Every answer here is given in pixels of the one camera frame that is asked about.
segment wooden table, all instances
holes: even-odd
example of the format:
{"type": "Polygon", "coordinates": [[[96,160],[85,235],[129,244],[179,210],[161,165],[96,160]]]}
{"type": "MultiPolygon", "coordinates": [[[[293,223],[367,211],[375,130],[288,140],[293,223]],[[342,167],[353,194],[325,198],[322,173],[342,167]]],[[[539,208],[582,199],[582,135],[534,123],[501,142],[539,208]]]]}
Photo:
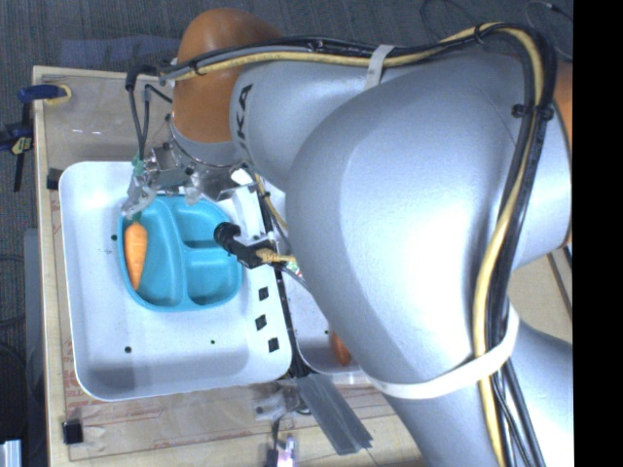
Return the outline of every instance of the wooden table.
{"type": "MultiPolygon", "coordinates": [[[[48,189],[51,169],[78,161],[129,161],[135,132],[124,90],[125,75],[35,66],[33,84],[68,85],[64,103],[36,101],[36,178],[41,246],[48,452],[51,466],[171,465],[262,466],[270,423],[254,420],[250,400],[257,388],[239,387],[185,395],[98,402],[80,387],[73,371],[64,278],[62,225],[57,191],[48,189]],[[207,416],[219,417],[221,426],[207,416]],[[85,441],[66,445],[62,423],[78,418],[85,441]]],[[[149,81],[141,78],[140,82],[149,81]]],[[[152,102],[153,119],[168,105],[152,102]]],[[[165,130],[156,129],[156,139],[165,130]]],[[[513,275],[511,299],[538,329],[571,341],[568,264],[561,252],[513,275]]],[[[385,398],[366,382],[337,379],[341,391],[373,436],[373,447],[338,456],[312,417],[282,422],[293,436],[298,461],[310,466],[423,466],[421,454],[385,398]]]]}

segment blue plate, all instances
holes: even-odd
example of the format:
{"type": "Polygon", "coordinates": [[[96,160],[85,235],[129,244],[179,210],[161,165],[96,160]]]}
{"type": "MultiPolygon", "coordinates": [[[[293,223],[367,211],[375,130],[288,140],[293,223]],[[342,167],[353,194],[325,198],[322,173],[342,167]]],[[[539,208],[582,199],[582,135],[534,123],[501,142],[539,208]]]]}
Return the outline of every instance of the blue plate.
{"type": "Polygon", "coordinates": [[[147,257],[134,291],[124,255],[124,231],[131,221],[120,217],[118,251],[132,298],[158,311],[203,309],[233,298],[242,283],[242,266],[213,238],[214,229],[227,221],[227,215],[206,200],[189,206],[183,197],[156,197],[141,213],[147,257]]]}

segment carrot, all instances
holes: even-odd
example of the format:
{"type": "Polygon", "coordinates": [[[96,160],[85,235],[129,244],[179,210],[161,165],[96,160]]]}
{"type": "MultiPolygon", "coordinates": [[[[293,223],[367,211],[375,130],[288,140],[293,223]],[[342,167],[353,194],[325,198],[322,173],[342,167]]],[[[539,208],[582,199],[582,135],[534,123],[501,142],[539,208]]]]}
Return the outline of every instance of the carrot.
{"type": "Polygon", "coordinates": [[[137,221],[133,221],[124,232],[124,255],[126,256],[129,281],[134,290],[138,289],[138,284],[140,284],[146,254],[147,229],[137,221]]]}
{"type": "Polygon", "coordinates": [[[350,351],[334,331],[331,331],[331,347],[340,365],[345,367],[350,363],[350,351]]]}

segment black zip tie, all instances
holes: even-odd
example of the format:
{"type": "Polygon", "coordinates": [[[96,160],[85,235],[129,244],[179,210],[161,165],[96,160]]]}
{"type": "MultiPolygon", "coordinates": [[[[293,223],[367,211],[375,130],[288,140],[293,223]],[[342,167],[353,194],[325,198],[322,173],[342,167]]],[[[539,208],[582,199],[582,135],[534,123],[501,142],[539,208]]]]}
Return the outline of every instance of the black zip tie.
{"type": "Polygon", "coordinates": [[[523,104],[515,104],[513,106],[512,115],[514,118],[523,118],[532,113],[538,114],[543,121],[550,121],[554,118],[554,109],[551,107],[527,107],[523,104]]]}
{"type": "Polygon", "coordinates": [[[189,65],[189,67],[190,67],[191,69],[193,69],[193,71],[195,71],[195,74],[196,74],[197,76],[205,76],[205,75],[207,74],[207,73],[200,73],[200,72],[199,72],[199,66],[198,66],[198,62],[197,62],[196,60],[191,60],[191,61],[188,63],[188,65],[189,65]]]}
{"type": "Polygon", "coordinates": [[[482,37],[482,32],[480,31],[480,26],[482,26],[482,24],[478,24],[475,28],[474,28],[474,37],[476,38],[476,41],[480,44],[480,45],[487,45],[485,43],[485,41],[483,40],[482,37]]]}

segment white strap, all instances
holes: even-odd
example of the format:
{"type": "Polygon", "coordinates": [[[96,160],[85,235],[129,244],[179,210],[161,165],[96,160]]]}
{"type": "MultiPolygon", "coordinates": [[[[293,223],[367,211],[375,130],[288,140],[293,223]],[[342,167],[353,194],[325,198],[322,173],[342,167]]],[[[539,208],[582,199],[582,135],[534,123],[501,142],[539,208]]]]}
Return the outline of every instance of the white strap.
{"type": "Polygon", "coordinates": [[[383,63],[387,57],[387,54],[389,54],[394,48],[395,45],[379,45],[377,49],[372,52],[370,63],[368,64],[368,72],[366,73],[366,83],[363,86],[364,90],[375,87],[381,82],[383,63]]]}
{"type": "Polygon", "coordinates": [[[395,398],[427,400],[444,396],[497,372],[512,354],[518,333],[519,315],[511,306],[504,339],[482,356],[456,367],[442,376],[417,384],[391,384],[370,376],[367,378],[381,392],[395,398]]]}

